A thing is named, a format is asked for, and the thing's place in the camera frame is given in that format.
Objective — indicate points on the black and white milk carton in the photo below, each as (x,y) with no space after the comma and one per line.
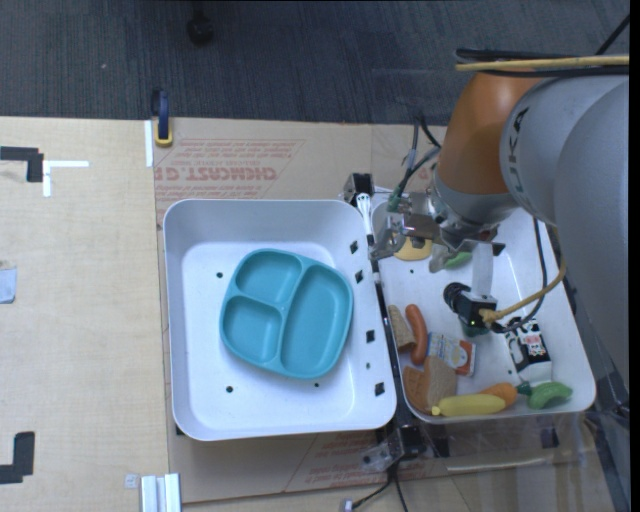
(532,350)

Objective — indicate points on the brown waffle biscuit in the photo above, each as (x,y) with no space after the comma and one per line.
(415,387)

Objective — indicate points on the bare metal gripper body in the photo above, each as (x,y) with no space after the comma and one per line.
(422,220)

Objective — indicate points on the beige waffle cone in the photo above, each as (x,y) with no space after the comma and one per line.
(401,327)

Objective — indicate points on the black cylinder on white bracket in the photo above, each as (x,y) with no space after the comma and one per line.
(475,307)

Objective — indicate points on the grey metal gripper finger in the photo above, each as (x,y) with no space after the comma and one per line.
(440,257)
(386,244)

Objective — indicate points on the orange sausage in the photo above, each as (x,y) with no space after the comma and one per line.
(418,332)

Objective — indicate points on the small green toy food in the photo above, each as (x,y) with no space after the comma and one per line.
(459,259)

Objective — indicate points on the white plastic tray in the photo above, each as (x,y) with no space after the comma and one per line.
(200,325)
(435,290)

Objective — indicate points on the orange carrot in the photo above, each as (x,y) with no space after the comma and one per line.
(502,392)

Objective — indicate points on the yellow and white toy food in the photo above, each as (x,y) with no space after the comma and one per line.
(411,252)

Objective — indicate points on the blue divided plate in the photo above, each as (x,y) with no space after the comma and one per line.
(310,320)

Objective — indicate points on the brown cardboard board red print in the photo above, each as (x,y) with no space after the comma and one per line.
(240,170)

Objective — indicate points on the orange and white carton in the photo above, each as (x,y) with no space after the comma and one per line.
(452,352)

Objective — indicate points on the green pepper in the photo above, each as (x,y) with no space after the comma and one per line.
(547,394)

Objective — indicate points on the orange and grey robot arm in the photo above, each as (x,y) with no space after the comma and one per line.
(565,200)

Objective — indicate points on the yellow banana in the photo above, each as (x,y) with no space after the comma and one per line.
(472,404)

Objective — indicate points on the tan bread slice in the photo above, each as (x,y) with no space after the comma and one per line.
(441,382)

